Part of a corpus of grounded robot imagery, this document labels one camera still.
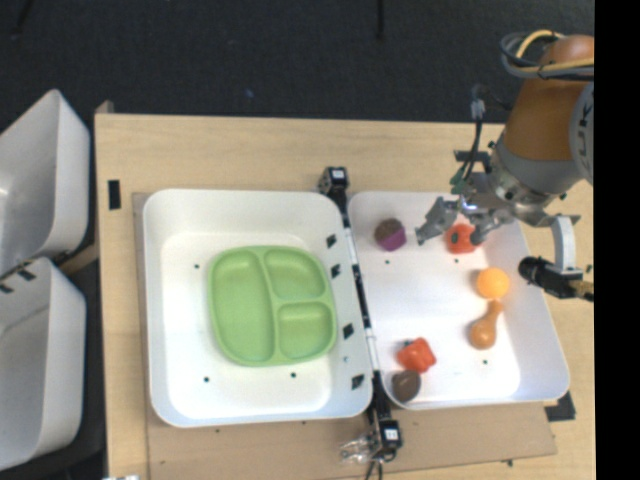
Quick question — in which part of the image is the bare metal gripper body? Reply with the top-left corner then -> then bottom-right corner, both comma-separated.
456,170 -> 557,229

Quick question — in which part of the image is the purple and brown cupcake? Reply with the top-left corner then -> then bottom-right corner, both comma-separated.
373,217 -> 408,253

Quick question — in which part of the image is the orange ball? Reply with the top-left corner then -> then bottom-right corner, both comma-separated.
475,266 -> 512,300

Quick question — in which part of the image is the white plastic tray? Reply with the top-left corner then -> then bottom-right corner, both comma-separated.
346,189 -> 572,412
142,188 -> 375,429

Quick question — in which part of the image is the thin black and white rod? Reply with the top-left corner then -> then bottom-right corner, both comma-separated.
333,190 -> 396,422

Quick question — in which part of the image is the orange toy gourd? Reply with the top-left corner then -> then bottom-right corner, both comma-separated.
468,298 -> 505,351

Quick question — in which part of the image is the brown toy potato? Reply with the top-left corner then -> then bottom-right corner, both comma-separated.
390,369 -> 423,403

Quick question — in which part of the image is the green divided plate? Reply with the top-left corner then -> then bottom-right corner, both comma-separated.
206,244 -> 338,368

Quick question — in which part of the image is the black cylinder on white bracket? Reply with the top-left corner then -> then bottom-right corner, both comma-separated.
517,214 -> 586,300

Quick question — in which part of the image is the black block with thin wires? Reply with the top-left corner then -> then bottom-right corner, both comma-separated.
370,416 -> 404,453
317,165 -> 350,195

